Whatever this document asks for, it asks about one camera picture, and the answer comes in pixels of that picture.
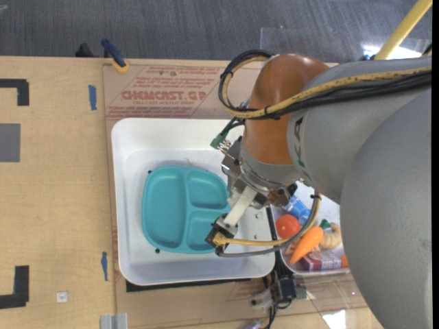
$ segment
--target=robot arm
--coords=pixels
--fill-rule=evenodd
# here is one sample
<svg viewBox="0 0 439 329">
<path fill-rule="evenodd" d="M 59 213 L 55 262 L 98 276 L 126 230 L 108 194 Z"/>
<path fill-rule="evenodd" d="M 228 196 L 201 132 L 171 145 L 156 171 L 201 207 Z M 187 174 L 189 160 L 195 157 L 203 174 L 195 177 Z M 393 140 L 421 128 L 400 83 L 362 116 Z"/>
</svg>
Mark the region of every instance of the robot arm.
<svg viewBox="0 0 439 329">
<path fill-rule="evenodd" d="M 390 73 L 403 76 L 376 78 Z M 355 81 L 367 75 L 372 86 Z M 325 90 L 346 79 L 352 83 Z M 318 87 L 307 101 L 269 113 Z M 233 238 L 249 205 L 285 205 L 303 181 L 340 205 L 351 271 L 381 324 L 432 328 L 431 58 L 328 69 L 306 56 L 274 56 L 248 108 L 263 115 L 243 111 L 244 135 L 224 149 L 232 217 L 214 226 L 210 242 L 221 232 Z"/>
</svg>

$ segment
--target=gray carpet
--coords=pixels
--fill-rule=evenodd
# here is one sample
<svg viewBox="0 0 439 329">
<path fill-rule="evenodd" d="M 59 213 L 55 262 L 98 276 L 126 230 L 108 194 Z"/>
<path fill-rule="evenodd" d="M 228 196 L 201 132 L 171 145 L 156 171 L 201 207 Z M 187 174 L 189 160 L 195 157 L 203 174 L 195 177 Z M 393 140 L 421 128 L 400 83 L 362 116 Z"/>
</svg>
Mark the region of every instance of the gray carpet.
<svg viewBox="0 0 439 329">
<path fill-rule="evenodd" d="M 127 58 L 229 60 L 263 47 L 349 62 L 387 38 L 417 0 L 0 0 L 0 55 L 74 57 L 103 38 Z M 432 40 L 432 11 L 409 35 Z"/>
</svg>

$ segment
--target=gray square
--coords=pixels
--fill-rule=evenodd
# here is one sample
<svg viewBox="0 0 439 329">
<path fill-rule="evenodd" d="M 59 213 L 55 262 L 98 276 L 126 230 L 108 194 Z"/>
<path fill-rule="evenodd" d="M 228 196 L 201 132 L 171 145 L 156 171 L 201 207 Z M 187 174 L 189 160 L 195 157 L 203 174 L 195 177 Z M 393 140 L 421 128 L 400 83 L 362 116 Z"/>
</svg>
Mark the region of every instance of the gray square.
<svg viewBox="0 0 439 329">
<path fill-rule="evenodd" d="M 20 162 L 20 124 L 0 123 L 0 162 Z"/>
</svg>

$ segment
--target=teal plate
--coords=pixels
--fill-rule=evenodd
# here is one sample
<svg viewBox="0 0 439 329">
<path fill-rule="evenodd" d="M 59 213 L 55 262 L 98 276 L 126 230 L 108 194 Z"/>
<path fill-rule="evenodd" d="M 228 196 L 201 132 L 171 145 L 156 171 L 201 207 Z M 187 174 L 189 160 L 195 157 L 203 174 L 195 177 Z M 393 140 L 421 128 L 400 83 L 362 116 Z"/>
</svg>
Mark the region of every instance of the teal plate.
<svg viewBox="0 0 439 329">
<path fill-rule="evenodd" d="M 142 200 L 142 229 L 158 249 L 205 254 L 214 248 L 205 238 L 212 223 L 228 213 L 226 183 L 192 167 L 164 166 L 151 172 Z"/>
</svg>

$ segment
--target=yellow cable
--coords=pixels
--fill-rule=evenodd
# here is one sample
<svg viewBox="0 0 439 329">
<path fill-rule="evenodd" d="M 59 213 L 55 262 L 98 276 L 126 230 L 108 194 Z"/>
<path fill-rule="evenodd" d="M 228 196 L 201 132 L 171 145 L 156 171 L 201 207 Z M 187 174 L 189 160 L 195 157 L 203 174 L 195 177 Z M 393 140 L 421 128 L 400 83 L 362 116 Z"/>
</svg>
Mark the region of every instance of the yellow cable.
<svg viewBox="0 0 439 329">
<path fill-rule="evenodd" d="M 433 5 L 433 0 L 418 0 L 392 35 L 384 43 L 380 51 L 375 55 L 374 60 L 386 60 L 394 49 L 396 49 L 411 32 L 414 26 Z"/>
<path fill-rule="evenodd" d="M 242 64 L 236 66 L 232 70 L 232 72 L 229 73 L 225 77 L 224 84 L 223 84 L 223 91 L 221 94 L 224 102 L 228 102 L 227 87 L 228 87 L 228 83 L 232 79 L 233 73 L 237 69 L 241 68 L 243 65 L 250 63 L 250 62 L 253 62 L 253 61 L 254 61 L 253 59 L 246 60 Z M 231 108 L 225 108 L 225 109 L 227 110 L 227 112 L 231 113 L 234 117 L 243 118 L 243 119 L 251 119 L 251 118 L 255 118 L 255 117 L 264 116 L 266 114 L 271 114 L 271 113 L 276 112 L 278 110 L 282 110 L 283 108 L 286 108 L 286 107 L 292 105 L 293 103 L 296 103 L 297 101 L 303 100 L 307 97 L 321 93 L 321 92 L 326 91 L 326 90 L 331 90 L 334 88 L 341 88 L 341 87 L 349 85 L 349 84 L 356 84 L 356 83 L 360 83 L 360 82 L 373 82 L 373 81 L 380 81 L 380 80 L 397 80 L 397 79 L 401 79 L 407 75 L 412 75 L 415 73 L 420 73 L 420 72 L 425 72 L 425 71 L 430 71 L 430 70 L 431 70 L 431 67 L 428 66 L 428 67 L 421 67 L 418 69 L 409 69 L 406 71 L 390 71 L 390 72 L 380 72 L 380 73 L 371 73 L 371 74 L 365 74 L 365 75 L 356 75 L 356 76 L 352 76 L 352 77 L 345 77 L 345 78 L 332 80 L 330 82 L 326 82 L 326 83 L 314 86 L 313 88 L 310 88 L 310 89 L 305 90 L 301 93 L 298 93 L 298 94 L 294 95 L 293 97 L 290 97 L 289 99 L 281 101 L 273 106 L 269 106 L 266 109 L 247 111 L 247 112 L 241 112 L 241 111 L 233 110 Z"/>
<path fill-rule="evenodd" d="M 308 229 L 314 225 L 314 222 L 317 219 L 318 210 L 320 208 L 321 196 L 319 194 L 317 194 L 316 196 L 317 197 L 314 198 L 316 205 L 311 215 L 311 222 L 309 223 L 307 228 L 305 228 L 300 232 L 298 237 L 306 233 Z M 272 241 L 257 241 L 257 240 L 230 239 L 230 238 L 221 237 L 216 240 L 214 239 L 213 241 L 217 243 L 217 245 L 224 245 L 228 243 L 228 244 L 247 245 L 247 246 L 279 246 L 282 245 L 284 242 L 286 242 L 286 239 L 272 240 Z"/>
</svg>

